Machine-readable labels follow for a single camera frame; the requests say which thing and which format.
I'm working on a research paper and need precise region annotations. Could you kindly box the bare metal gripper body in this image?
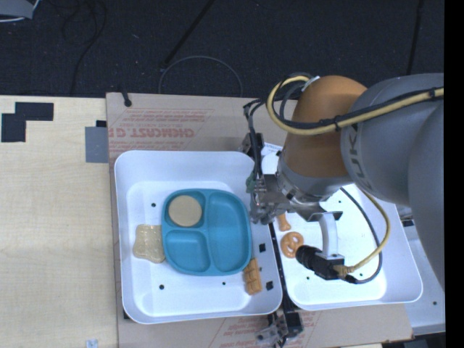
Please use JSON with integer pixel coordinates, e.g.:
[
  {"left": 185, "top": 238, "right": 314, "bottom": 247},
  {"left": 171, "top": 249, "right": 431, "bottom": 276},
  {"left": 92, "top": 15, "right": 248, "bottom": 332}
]
[{"left": 252, "top": 174, "right": 320, "bottom": 220}]

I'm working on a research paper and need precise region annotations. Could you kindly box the orange pretzel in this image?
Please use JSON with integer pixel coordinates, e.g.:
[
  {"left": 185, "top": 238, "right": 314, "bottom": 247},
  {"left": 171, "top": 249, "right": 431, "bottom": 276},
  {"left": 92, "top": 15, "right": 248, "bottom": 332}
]
[{"left": 280, "top": 231, "right": 304, "bottom": 260}]

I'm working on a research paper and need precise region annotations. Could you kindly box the blue divided plate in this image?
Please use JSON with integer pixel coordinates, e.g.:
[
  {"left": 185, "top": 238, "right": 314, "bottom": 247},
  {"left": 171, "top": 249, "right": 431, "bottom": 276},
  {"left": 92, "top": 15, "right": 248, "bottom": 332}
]
[{"left": 160, "top": 188, "right": 254, "bottom": 277}]

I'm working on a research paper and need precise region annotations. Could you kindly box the orange waffle piece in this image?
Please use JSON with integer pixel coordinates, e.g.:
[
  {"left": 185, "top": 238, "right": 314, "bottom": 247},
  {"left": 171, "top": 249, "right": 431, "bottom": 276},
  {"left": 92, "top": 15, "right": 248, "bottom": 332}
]
[{"left": 242, "top": 257, "right": 264, "bottom": 297}]

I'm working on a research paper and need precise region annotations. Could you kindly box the round beige biscuit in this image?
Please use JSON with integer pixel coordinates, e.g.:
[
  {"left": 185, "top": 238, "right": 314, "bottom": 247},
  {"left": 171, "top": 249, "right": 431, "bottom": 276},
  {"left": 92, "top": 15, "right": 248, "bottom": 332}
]
[{"left": 167, "top": 195, "right": 204, "bottom": 228}]

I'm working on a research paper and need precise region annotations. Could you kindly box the white plastic tray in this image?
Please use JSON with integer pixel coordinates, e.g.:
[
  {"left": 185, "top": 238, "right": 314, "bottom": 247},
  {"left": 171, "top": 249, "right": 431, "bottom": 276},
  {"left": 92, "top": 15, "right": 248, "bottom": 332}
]
[
  {"left": 114, "top": 149, "right": 284, "bottom": 326},
  {"left": 261, "top": 151, "right": 424, "bottom": 312}
]

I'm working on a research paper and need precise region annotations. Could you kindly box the brown cardboard board red print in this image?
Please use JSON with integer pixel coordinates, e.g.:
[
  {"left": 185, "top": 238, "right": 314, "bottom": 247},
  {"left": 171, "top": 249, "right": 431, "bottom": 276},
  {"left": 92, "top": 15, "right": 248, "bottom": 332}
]
[{"left": 105, "top": 92, "right": 415, "bottom": 348}]

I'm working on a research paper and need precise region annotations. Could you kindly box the black cylinder on white bracket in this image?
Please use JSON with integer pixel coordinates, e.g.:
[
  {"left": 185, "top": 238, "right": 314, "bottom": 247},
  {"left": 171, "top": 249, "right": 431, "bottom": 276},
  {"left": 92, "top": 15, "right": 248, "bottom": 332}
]
[{"left": 295, "top": 211, "right": 346, "bottom": 281}]

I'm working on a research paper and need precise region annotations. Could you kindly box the black block with thin wires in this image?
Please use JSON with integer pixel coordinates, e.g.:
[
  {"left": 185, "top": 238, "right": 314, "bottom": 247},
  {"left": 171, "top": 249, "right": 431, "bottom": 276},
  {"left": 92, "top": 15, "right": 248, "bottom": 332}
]
[{"left": 255, "top": 310, "right": 304, "bottom": 347}]

